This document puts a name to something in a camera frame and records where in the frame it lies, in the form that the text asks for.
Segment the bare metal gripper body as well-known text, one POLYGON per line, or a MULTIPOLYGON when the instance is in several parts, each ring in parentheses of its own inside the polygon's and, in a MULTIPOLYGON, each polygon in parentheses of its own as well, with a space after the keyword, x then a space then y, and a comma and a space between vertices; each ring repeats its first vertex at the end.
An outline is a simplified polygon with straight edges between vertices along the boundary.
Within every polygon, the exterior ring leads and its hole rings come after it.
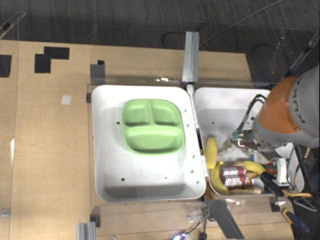
POLYGON ((255 131, 243 130, 237 138, 237 146, 241 149, 252 149, 262 153, 274 152, 279 145, 272 145, 264 141, 255 131))

